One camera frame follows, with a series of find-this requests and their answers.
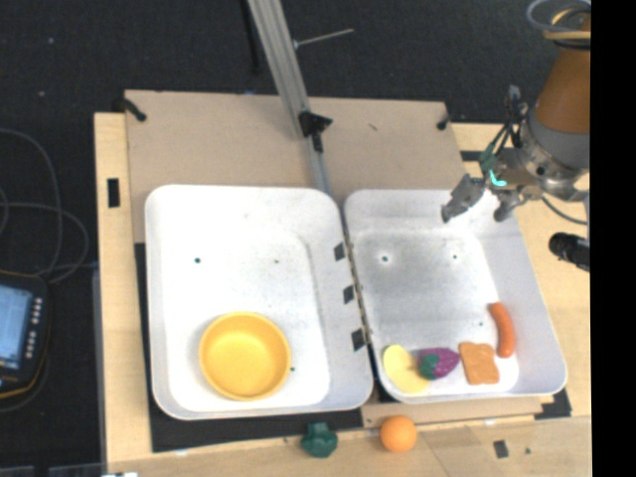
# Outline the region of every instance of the metal rod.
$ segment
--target metal rod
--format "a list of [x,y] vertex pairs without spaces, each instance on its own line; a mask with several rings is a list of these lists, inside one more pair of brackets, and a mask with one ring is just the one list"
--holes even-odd
[[315,187],[331,195],[322,154],[313,148],[310,139],[304,137],[298,120],[301,112],[310,109],[309,99],[280,0],[247,0],[247,3],[278,94],[289,113],[296,134],[307,142],[309,166]]

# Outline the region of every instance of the blue screen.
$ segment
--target blue screen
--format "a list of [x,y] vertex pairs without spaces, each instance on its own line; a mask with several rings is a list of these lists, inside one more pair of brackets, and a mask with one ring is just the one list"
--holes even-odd
[[19,362],[33,296],[0,285],[0,360]]

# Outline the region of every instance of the orange ball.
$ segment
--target orange ball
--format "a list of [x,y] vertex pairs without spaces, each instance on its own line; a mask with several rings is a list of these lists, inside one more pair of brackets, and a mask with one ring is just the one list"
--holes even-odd
[[391,416],[380,428],[380,441],[391,452],[408,452],[413,449],[417,441],[415,424],[407,416]]

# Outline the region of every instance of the black clamp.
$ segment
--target black clamp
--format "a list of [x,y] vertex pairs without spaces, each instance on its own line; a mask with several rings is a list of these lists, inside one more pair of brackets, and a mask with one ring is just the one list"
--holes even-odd
[[326,116],[320,116],[312,113],[311,111],[302,111],[298,115],[298,121],[300,122],[300,128],[305,138],[311,136],[311,142],[313,143],[314,150],[322,153],[324,148],[322,146],[322,139],[320,133],[324,131],[333,120]]

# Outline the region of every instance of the white tray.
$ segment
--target white tray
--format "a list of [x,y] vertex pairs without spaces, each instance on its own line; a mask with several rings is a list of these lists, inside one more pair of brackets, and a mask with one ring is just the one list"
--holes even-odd
[[[312,189],[163,186],[146,201],[153,393],[181,419],[350,409],[371,394],[369,356],[331,198]],[[232,311],[262,314],[286,335],[292,371],[271,397],[223,397],[199,368],[203,331]]]
[[[498,203],[486,193],[466,214],[445,224],[450,198],[441,190],[368,190],[352,194],[345,218],[380,380],[406,403],[467,398],[540,396],[565,383],[565,363],[514,217],[496,223]],[[404,394],[382,366],[386,346],[408,351],[464,341],[497,348],[487,310],[503,302],[515,327],[516,352],[496,358],[496,385],[469,385],[461,362],[423,393]]]

